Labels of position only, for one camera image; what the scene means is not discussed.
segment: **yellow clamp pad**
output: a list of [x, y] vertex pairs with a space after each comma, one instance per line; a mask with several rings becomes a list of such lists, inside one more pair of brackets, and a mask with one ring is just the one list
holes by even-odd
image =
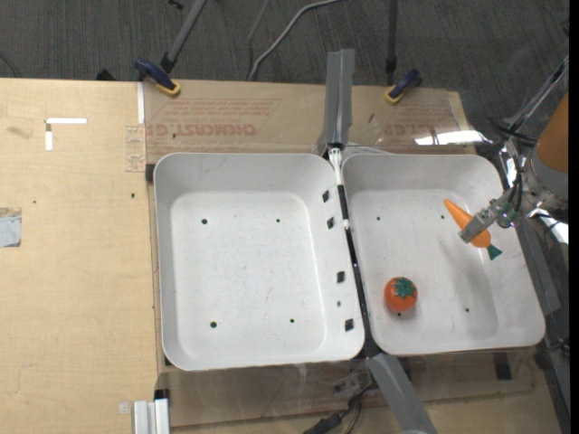
[[387, 101], [391, 105], [395, 105], [404, 96], [404, 92], [402, 92], [396, 98], [392, 98], [390, 95], [388, 95], [388, 93], [390, 93], [392, 90], [394, 90], [394, 87], [396, 87], [396, 86], [393, 85], [392, 87], [389, 87], [388, 90], [384, 93], [384, 101]]
[[157, 88], [161, 90], [163, 93], [166, 93], [167, 95], [174, 97], [181, 91], [181, 85], [179, 85], [179, 83], [175, 82], [174, 80], [171, 81], [175, 84], [174, 89], [170, 90], [167, 87], [163, 87], [161, 84], [157, 84]]

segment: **white plastic tray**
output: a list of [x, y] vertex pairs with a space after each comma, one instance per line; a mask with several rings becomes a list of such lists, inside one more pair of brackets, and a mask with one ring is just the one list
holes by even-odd
[[[350, 221], [376, 343], [390, 354], [437, 354], [536, 344], [545, 333], [514, 229], [489, 228], [503, 253], [465, 244], [443, 200], [469, 213], [503, 189], [479, 156], [355, 155], [344, 162]], [[405, 276], [415, 309], [390, 312], [383, 290]]]
[[359, 353], [364, 328], [325, 160], [180, 153], [157, 163], [154, 180], [171, 363], [210, 370]]

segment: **wooden table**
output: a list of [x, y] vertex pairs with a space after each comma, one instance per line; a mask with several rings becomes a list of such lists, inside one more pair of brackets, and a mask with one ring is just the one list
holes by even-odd
[[[192, 81], [186, 91], [202, 97], [241, 87], [215, 84]], [[277, 88], [286, 104], [299, 100], [302, 112], [315, 111], [319, 120], [323, 86]], [[0, 248], [0, 432], [129, 433], [130, 403], [152, 398], [157, 262], [147, 182], [128, 171], [127, 160], [127, 127], [142, 127], [137, 97], [133, 82], [0, 80], [0, 208], [20, 208], [23, 223], [20, 246]], [[366, 96], [354, 98], [356, 119]], [[53, 149], [46, 151], [47, 118], [88, 123], [53, 125]], [[532, 370], [528, 391], [429, 402], [427, 411], [441, 432], [557, 432], [543, 374]], [[318, 419], [273, 423], [301, 432]], [[364, 411], [359, 432], [373, 425], [397, 430], [384, 408]], [[268, 426], [198, 432], [271, 432]]]

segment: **orange toy carrot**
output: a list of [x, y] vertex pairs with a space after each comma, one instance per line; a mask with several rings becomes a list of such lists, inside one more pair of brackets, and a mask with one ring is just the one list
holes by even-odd
[[[460, 229], [464, 230], [464, 228], [472, 220], [472, 215], [462, 210], [451, 200], [445, 199], [444, 205], [449, 210], [452, 218], [459, 225]], [[497, 249], [495, 246], [490, 244], [490, 233], [488, 230], [483, 230], [481, 233], [475, 236], [472, 240], [470, 240], [470, 244], [476, 246], [477, 248], [487, 248], [491, 260], [495, 259], [498, 255], [502, 254], [501, 250]]]

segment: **tomato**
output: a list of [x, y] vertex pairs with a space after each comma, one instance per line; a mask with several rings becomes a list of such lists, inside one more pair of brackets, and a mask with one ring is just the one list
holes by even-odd
[[407, 312], [416, 305], [418, 289], [408, 278], [392, 278], [384, 287], [384, 299], [393, 312]]

